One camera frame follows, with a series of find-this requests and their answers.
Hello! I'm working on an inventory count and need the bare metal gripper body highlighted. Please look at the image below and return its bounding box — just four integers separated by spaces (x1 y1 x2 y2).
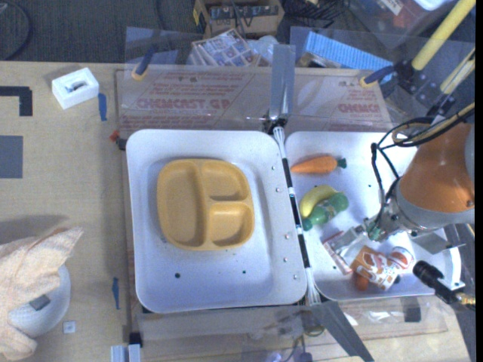
363 197 419 243

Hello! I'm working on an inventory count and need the red and white can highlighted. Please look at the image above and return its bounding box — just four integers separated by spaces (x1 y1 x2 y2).
389 246 415 272

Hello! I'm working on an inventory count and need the green plastic bottle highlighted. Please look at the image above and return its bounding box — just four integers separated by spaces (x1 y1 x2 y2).
301 192 350 232

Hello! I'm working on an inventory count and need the orange and white carton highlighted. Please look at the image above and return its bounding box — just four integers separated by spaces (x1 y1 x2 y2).
349 244 401 292

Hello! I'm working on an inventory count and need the orange sausage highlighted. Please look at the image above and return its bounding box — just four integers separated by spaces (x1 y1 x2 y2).
353 273 371 293

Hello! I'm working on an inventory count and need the yellow banana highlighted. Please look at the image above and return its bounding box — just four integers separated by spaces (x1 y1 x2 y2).
298 184 340 219

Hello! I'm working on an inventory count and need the white plastic tray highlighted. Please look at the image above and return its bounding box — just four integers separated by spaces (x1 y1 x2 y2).
125 127 309 314
284 130 463 302

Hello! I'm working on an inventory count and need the orange carrot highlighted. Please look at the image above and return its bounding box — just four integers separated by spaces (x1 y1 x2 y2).
290 155 348 175

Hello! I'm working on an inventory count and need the yellow divided plate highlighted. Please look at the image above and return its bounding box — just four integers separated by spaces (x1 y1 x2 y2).
155 158 256 252

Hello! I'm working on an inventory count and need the blue foam block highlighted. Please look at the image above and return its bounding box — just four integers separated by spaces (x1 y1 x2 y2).
303 31 394 72

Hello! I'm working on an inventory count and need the brown cardboard board red print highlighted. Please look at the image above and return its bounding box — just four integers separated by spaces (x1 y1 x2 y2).
115 68 451 339

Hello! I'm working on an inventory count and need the brown cardboard box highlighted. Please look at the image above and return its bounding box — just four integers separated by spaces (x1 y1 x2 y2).
192 0 286 39

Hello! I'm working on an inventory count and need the white round bowl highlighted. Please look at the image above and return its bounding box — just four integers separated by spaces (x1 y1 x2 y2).
7 263 72 339

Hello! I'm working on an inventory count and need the white foam box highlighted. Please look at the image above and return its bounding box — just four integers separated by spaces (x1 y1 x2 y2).
51 66 100 111

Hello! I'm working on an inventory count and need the peach cloth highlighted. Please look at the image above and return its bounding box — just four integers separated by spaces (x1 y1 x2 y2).
0 225 85 362

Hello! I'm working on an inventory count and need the black cylinder on white bracket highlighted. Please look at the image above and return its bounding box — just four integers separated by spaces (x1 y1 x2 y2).
412 244 467 305

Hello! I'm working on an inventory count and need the black block with thin wires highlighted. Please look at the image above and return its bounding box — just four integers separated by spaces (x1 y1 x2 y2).
263 114 288 134

